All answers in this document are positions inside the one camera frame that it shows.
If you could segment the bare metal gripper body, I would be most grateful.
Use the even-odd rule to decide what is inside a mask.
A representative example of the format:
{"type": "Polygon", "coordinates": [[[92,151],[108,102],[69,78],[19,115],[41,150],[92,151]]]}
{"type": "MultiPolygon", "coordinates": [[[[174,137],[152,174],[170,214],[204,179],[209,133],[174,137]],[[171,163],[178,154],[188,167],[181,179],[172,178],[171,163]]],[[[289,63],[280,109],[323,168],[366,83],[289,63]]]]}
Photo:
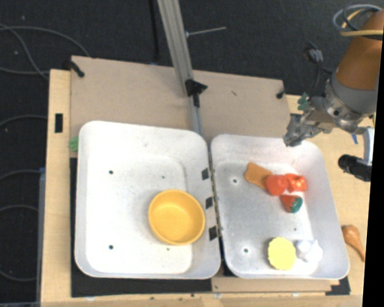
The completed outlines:
{"type": "Polygon", "coordinates": [[[303,94],[298,100],[300,114],[291,114],[287,134],[314,137],[330,133],[334,128],[353,135],[366,129],[361,122],[373,115],[374,103],[355,101],[346,104],[337,96],[322,97],[303,94]]]}

